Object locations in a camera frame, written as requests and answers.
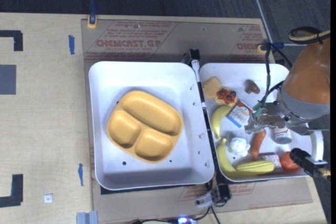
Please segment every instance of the small white label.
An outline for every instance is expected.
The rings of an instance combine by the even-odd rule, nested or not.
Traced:
[[[44,194],[44,202],[53,202],[54,197],[52,194]]]

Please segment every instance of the corn cob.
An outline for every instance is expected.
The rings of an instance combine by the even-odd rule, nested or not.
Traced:
[[[272,161],[255,161],[237,165],[236,171],[240,175],[260,175],[270,173],[274,170]]]

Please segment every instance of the red tomato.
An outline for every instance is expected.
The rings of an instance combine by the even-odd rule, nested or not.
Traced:
[[[290,153],[289,151],[283,153],[283,155],[280,158],[280,163],[283,169],[293,171],[299,168],[299,166],[293,162],[293,160],[289,156],[289,153]]]

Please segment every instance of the blue tape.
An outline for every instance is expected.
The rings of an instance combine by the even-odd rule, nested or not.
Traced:
[[[75,38],[72,35],[69,35],[69,48],[71,55],[75,54]]]
[[[281,50],[285,47],[285,44],[282,43],[282,42],[275,42],[275,43],[272,43],[272,44],[273,44],[273,46],[275,46],[279,50]],[[260,48],[261,48],[261,50],[267,50],[267,47],[265,45],[262,45]]]
[[[80,185],[84,186],[83,184],[83,165],[81,163],[79,164],[79,167],[78,167],[78,175],[80,179]]]

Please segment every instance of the tray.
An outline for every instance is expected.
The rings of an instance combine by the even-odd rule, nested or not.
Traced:
[[[270,64],[270,75],[271,75],[271,86],[276,85],[278,82],[284,80],[288,74],[288,70],[278,64]],[[228,87],[237,93],[239,100],[243,100],[250,107],[253,107],[261,100],[266,91],[266,67],[262,63],[207,63],[203,65],[200,69],[200,79],[202,83],[208,81],[212,77],[216,77],[222,86]],[[253,80],[260,88],[260,93],[246,93],[245,92],[245,80]],[[268,98],[267,102],[272,102],[276,99],[277,91],[272,92]],[[205,98],[205,103],[208,110],[209,118],[211,118],[214,111],[219,107],[213,98]],[[252,144],[254,139],[254,134],[247,134],[244,127],[237,127],[228,118],[224,118],[220,125],[220,135],[230,141],[233,137],[242,137],[247,140],[249,144]],[[295,147],[298,147],[308,153],[312,150],[312,143],[310,136],[302,136],[295,132],[291,132],[292,142],[290,144],[281,145],[274,141],[272,132],[270,129],[266,128],[266,137],[260,147],[260,154],[275,153],[281,156],[284,152],[290,151]],[[228,150],[228,143],[226,142],[226,155],[229,162],[236,167],[240,163],[251,162],[252,156],[248,153],[245,157],[239,157]],[[229,180],[233,182],[251,182],[258,180],[268,180],[268,179],[280,179],[287,177],[297,177],[297,176],[307,176],[302,168],[298,168],[295,171],[287,172],[283,170],[276,174],[267,174],[259,176],[237,176],[232,177],[225,175]]]
[[[183,63],[97,62],[89,70],[94,165],[99,184],[109,190],[196,185],[210,181],[214,163],[194,71]],[[113,144],[108,120],[131,91],[164,101],[183,119],[176,145],[165,159],[145,162]]]
[[[144,91],[131,91],[113,110],[107,134],[135,158],[158,163],[173,150],[182,127],[182,117],[172,106]]]

